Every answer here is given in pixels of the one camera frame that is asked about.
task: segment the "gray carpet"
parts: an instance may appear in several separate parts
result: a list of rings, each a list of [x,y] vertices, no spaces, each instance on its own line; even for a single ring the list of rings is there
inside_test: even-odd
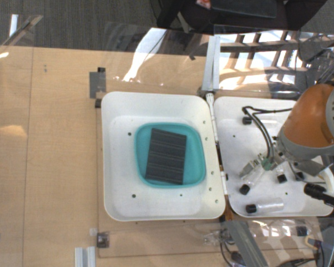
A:
[[[155,26],[149,0],[0,0],[0,42],[7,37],[10,14],[41,14],[35,46],[101,50],[108,21]],[[334,0],[305,27],[334,33]]]

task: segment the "office chair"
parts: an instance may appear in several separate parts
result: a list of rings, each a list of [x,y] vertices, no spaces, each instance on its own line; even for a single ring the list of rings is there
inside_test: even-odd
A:
[[[179,19],[189,29],[214,33],[214,25],[226,25],[226,32],[245,32],[257,29],[287,29],[283,1],[276,0],[210,0],[211,9],[205,9],[195,0],[150,0],[157,26],[170,28]]]

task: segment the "turquoise container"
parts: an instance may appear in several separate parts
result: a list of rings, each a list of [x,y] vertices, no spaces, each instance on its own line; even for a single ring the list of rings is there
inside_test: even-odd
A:
[[[153,128],[186,135],[183,184],[171,184],[145,179],[149,155],[151,130]],[[135,133],[135,158],[137,171],[143,183],[158,188],[181,188],[199,184],[205,178],[205,158],[200,136],[195,129],[182,123],[148,123]]]

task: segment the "white tray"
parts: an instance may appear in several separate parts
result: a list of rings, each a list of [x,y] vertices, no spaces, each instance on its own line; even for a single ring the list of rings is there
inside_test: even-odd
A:
[[[112,218],[119,221],[213,219],[224,212],[213,128],[209,107],[203,99],[112,92],[103,98],[101,112],[104,205]],[[206,165],[206,176],[201,183],[164,189],[140,180],[134,156],[134,133],[140,126],[155,122],[184,123],[200,134]]]
[[[256,125],[243,125],[245,116],[242,107],[253,106],[266,110],[280,110],[293,107],[294,101],[220,97],[214,103],[215,116],[222,153],[224,171],[228,174],[227,188],[233,210],[245,217],[294,217],[294,216],[326,216],[333,210],[322,201],[313,199],[303,192],[304,182],[295,180],[287,163],[283,163],[287,182],[279,184],[274,173],[263,175],[259,184],[251,188],[247,195],[242,195],[239,188],[242,181],[238,174],[248,161],[256,159],[258,153],[265,152],[266,143]],[[277,136],[289,112],[259,115],[271,136]],[[306,175],[307,181],[319,181]],[[258,200],[281,197],[284,209],[267,214],[248,214],[245,206],[255,204]]]

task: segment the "transparent plastic sheet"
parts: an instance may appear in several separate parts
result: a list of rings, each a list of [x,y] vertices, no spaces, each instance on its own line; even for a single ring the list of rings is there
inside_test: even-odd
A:
[[[266,260],[267,266],[276,267],[289,261],[304,262],[304,266],[331,266],[334,263],[334,218],[258,219],[240,223],[246,224],[253,239],[246,246],[259,249],[259,257]],[[178,254],[183,249],[184,254],[215,253],[219,262],[224,260],[222,252],[228,261],[227,266],[245,266],[245,261],[255,254],[248,253],[245,246],[238,246],[227,226],[226,222],[175,223],[165,227],[152,225],[114,230],[109,232],[109,256],[158,255],[163,254],[163,250]],[[241,238],[245,237],[241,230],[236,232]],[[254,265],[247,266],[259,265],[255,259]]]
[[[219,36],[217,96],[297,99],[334,78],[334,35],[274,30]],[[106,37],[106,50],[116,53],[101,62],[111,88],[197,94],[209,36],[109,23]]]
[[[35,25],[0,16],[0,266],[22,266],[24,196]]]

